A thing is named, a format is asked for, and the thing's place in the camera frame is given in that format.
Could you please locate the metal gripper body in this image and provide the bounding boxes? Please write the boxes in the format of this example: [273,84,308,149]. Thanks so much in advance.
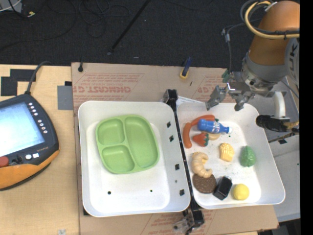
[226,70,277,101]

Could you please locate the orange carrot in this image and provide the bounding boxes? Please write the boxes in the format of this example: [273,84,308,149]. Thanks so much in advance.
[190,114,216,127]

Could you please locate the blue plastic bottle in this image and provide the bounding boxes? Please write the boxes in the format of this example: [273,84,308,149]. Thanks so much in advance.
[197,118,232,135]

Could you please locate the black block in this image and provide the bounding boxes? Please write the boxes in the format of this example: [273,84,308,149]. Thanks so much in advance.
[162,89,179,105]
[172,209,205,235]

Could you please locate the red strawberry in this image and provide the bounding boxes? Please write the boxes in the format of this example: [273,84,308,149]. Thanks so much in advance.
[192,132,210,147]

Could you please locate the orange sausage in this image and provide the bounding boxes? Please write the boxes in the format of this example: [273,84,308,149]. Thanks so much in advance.
[182,121,193,149]

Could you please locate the yellow fries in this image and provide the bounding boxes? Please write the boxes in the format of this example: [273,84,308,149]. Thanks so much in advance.
[218,142,235,163]

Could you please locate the green lettuce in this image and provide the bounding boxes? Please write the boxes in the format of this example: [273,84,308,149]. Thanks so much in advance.
[239,145,257,168]

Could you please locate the beige croissant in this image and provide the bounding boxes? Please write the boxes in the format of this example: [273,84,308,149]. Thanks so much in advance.
[190,151,213,179]

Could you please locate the brown cardboard board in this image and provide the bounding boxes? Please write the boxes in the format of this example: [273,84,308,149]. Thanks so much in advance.
[70,62,280,235]

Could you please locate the white plastic tray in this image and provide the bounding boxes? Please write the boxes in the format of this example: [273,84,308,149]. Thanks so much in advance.
[176,101,286,210]
[78,100,191,218]

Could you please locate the black bottle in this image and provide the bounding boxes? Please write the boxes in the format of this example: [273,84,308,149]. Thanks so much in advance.
[212,175,233,201]

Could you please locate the brown biscuit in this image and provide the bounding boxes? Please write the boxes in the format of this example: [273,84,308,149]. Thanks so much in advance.
[192,173,217,194]

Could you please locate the yellow lemon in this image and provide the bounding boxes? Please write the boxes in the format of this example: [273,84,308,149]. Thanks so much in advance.
[232,183,250,201]

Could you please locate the green divided plate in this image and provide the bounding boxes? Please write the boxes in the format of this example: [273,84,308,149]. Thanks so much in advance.
[95,114,161,175]

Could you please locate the black cylinder on white bracket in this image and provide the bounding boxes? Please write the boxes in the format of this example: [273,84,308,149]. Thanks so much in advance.
[255,91,291,133]

